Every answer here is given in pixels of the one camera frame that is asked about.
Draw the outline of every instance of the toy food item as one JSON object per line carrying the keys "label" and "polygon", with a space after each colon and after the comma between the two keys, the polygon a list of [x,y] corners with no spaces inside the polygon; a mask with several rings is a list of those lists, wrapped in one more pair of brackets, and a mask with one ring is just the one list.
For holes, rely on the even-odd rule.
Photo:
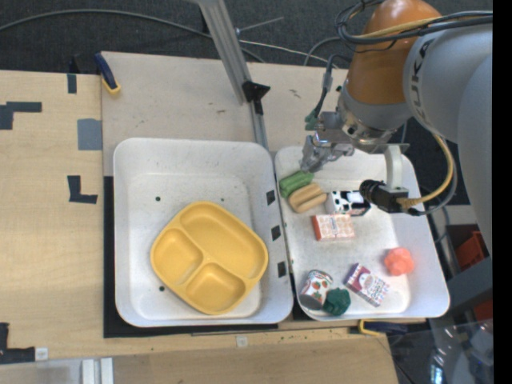
{"label": "toy food item", "polygon": [[354,293],[375,307],[381,305],[390,289],[390,285],[359,263],[352,268],[345,284]]}
{"label": "toy food item", "polygon": [[290,194],[303,186],[309,185],[313,181],[314,174],[311,172],[302,172],[301,170],[287,176],[279,181],[281,196],[288,198]]}
{"label": "toy food item", "polygon": [[291,208],[301,214],[307,210],[324,203],[327,194],[322,191],[317,183],[310,183],[300,189],[295,190],[288,198]]}
{"label": "toy food item", "polygon": [[314,234],[319,241],[355,236],[349,214],[317,214],[312,217],[312,221]]}
{"label": "toy food item", "polygon": [[393,276],[400,276],[414,270],[414,260],[405,247],[391,249],[384,259],[384,264]]}
{"label": "toy food item", "polygon": [[333,278],[326,272],[321,270],[310,271],[298,296],[301,304],[311,310],[320,310],[332,284]]}
{"label": "toy food item", "polygon": [[327,292],[323,309],[327,313],[339,316],[347,311],[350,306],[350,295],[347,289],[333,289]]}
{"label": "toy food item", "polygon": [[350,214],[350,216],[363,216],[371,204],[364,199],[358,190],[333,190],[326,199],[328,214]]}

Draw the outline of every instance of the toy snack package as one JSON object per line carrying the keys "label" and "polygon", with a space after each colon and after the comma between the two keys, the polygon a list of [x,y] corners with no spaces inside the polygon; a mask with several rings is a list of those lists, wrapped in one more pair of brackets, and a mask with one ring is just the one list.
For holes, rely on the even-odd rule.
{"label": "toy snack package", "polygon": [[390,285],[359,263],[352,268],[345,284],[354,293],[375,307],[381,305],[390,289]]}
{"label": "toy snack package", "polygon": [[317,214],[312,217],[317,240],[353,238],[354,225],[349,214]]}

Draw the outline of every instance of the red object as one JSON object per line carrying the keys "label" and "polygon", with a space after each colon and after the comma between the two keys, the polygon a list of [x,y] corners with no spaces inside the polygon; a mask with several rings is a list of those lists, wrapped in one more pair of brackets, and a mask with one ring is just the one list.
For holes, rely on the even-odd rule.
{"label": "red object", "polygon": [[414,270],[414,260],[405,247],[391,249],[384,259],[384,264],[393,276],[400,276]]}
{"label": "red object", "polygon": [[[458,265],[466,270],[486,257],[486,244],[482,232],[475,230],[471,237],[455,250]],[[484,321],[493,317],[493,300],[487,300],[473,308],[477,320]]]}
{"label": "red object", "polygon": [[478,230],[474,231],[471,237],[455,250],[461,270],[466,270],[483,260],[485,258],[484,248],[482,233]]}

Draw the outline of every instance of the toy hot dog bun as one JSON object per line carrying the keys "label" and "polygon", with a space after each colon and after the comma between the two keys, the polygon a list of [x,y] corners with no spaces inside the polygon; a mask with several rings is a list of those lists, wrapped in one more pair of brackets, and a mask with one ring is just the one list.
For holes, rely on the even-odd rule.
{"label": "toy hot dog bun", "polygon": [[301,214],[327,200],[327,194],[317,183],[310,183],[292,192],[288,198],[291,208]]}

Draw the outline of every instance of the toy can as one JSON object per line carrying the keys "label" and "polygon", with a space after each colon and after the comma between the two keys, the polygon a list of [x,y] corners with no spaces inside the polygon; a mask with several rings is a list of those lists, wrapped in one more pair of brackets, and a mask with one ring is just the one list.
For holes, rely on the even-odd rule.
{"label": "toy can", "polygon": [[310,271],[298,296],[300,303],[308,309],[320,310],[332,284],[333,278],[326,272],[321,270]]}

